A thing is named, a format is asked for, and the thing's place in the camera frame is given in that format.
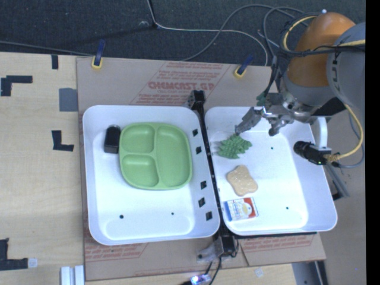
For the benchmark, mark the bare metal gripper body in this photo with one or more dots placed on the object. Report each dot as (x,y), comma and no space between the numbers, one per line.
(284,109)

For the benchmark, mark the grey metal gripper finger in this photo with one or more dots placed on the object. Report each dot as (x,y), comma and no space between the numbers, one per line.
(275,127)
(247,121)

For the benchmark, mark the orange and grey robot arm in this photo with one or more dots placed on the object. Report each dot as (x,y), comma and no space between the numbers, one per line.
(320,58)

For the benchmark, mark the green toy lettuce leaf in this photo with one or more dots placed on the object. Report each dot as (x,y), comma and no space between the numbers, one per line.
(234,147)

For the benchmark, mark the thin black rod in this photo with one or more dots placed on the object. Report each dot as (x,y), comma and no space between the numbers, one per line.
(211,165)

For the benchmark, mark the tan toy bread slice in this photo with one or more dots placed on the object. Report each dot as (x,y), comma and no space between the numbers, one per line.
(242,180)

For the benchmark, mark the white plastic tray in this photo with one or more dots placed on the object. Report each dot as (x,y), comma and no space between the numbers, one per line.
(285,188)
(142,218)

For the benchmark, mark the white and red carton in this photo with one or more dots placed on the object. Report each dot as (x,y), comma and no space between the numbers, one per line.
(240,209)

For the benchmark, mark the green divided plate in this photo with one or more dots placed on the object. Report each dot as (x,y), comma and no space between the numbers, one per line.
(154,155)

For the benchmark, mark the brown cardboard board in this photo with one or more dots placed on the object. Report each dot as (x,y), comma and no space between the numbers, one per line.
(142,82)

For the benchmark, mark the small black can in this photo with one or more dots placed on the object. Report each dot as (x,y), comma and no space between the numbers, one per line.
(111,139)

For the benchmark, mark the black cylinder on white bracket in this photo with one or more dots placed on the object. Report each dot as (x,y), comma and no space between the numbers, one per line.
(314,150)

